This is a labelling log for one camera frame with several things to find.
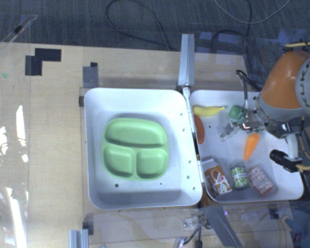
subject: black tape mark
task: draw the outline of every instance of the black tape mark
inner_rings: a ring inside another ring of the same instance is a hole
[[[84,107],[84,97],[79,96],[79,101],[78,101],[78,103],[79,103],[79,107]]]
[[[36,48],[34,56],[25,56],[25,75],[42,76],[43,61],[61,61],[61,50]]]
[[[91,63],[91,66],[83,67],[83,87],[99,87],[99,68],[97,63]]]

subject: green divided plate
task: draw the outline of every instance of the green divided plate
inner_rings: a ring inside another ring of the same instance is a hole
[[[167,135],[160,124],[151,120],[111,120],[105,126],[101,150],[106,170],[118,178],[157,179],[167,169]]]

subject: carrot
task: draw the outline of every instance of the carrot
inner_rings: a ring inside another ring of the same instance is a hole
[[[205,140],[205,128],[199,116],[194,115],[194,123],[196,126],[197,142],[202,144]]]
[[[257,132],[253,133],[250,135],[247,139],[246,143],[246,149],[244,152],[244,160],[247,161],[249,157],[252,155],[253,151],[256,148],[256,145],[258,144],[259,141],[259,134]]]

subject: metal clamp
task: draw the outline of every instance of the metal clamp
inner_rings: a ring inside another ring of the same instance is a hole
[[[69,231],[69,248],[89,248],[88,229]]]
[[[194,34],[182,34],[178,86],[194,85]]]

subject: green can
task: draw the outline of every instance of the green can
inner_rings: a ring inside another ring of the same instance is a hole
[[[236,190],[243,190],[250,187],[249,178],[245,166],[236,166],[230,169],[233,186]]]

